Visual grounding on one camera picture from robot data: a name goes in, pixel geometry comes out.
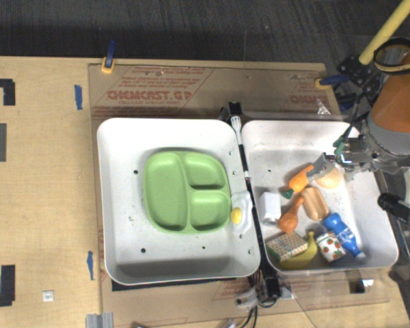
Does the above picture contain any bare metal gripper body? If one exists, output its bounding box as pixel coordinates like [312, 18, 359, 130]
[334, 135, 410, 176]

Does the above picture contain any tan bread bun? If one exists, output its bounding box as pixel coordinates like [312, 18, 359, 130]
[314, 167, 343, 190]

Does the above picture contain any tan biscuit packet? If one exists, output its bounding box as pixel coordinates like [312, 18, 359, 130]
[265, 231, 310, 263]

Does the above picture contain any black cylinder on white bracket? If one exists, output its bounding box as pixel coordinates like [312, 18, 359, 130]
[377, 167, 410, 223]

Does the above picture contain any blue bottle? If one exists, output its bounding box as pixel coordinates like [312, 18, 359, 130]
[321, 212, 365, 259]

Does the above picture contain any orange chicken drumstick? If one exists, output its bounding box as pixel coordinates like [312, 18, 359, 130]
[277, 195, 305, 235]

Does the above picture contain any black block with thin wires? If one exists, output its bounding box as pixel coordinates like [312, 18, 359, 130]
[226, 101, 244, 118]
[262, 276, 283, 301]

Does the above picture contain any yellow banana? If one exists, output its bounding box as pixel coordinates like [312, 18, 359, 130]
[279, 230, 319, 271]

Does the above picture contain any white fried egg toy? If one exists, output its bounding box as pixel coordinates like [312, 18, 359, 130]
[230, 190, 254, 236]

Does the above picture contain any thin black and white rod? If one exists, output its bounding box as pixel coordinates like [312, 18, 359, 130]
[230, 115, 271, 280]

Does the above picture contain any brown cardboard board red print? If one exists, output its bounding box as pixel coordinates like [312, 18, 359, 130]
[87, 58, 391, 328]

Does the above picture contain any green divided plate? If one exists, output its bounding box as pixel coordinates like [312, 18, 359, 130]
[142, 151, 232, 234]

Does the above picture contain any hot dog in bun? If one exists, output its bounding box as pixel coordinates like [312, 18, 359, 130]
[300, 186, 330, 222]

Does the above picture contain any strawberry print can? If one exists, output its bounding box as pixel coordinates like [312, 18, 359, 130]
[315, 231, 346, 264]

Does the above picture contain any white plastic tray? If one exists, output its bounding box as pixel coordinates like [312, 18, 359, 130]
[96, 117, 262, 286]
[241, 120, 400, 275]

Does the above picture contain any orange carrot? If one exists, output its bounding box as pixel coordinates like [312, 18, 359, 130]
[282, 164, 315, 200]

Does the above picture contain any white cube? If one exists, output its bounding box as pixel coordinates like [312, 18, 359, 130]
[258, 191, 282, 226]

